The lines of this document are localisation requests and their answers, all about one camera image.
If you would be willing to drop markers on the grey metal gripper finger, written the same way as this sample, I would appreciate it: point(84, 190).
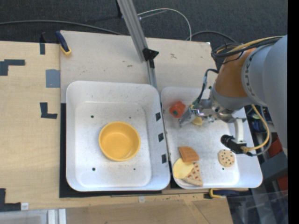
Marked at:
point(208, 122)
point(186, 118)

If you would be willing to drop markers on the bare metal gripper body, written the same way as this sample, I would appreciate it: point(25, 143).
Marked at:
point(218, 114)

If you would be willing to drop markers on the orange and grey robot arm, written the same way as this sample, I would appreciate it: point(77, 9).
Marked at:
point(264, 78)

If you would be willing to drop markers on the small yellow round piece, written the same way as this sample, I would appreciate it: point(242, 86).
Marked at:
point(198, 121)

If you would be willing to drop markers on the orange carrot piece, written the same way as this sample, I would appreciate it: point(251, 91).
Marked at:
point(177, 109)

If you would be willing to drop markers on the white plastic tray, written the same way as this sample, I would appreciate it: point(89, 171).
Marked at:
point(88, 136)
point(205, 139)

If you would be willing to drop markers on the brown waffle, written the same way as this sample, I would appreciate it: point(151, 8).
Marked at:
point(188, 154)

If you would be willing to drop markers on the chocolate chip biscuit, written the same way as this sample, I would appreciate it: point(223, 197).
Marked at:
point(225, 158)

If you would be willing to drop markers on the yellow round slice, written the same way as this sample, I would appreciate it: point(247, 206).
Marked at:
point(181, 169)

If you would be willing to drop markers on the pizza slice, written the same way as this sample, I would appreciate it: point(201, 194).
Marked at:
point(195, 177)

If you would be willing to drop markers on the yellow bowl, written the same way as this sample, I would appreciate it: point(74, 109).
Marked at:
point(119, 141)

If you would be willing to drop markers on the black cylinder on white bracket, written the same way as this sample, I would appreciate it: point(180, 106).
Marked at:
point(237, 145)

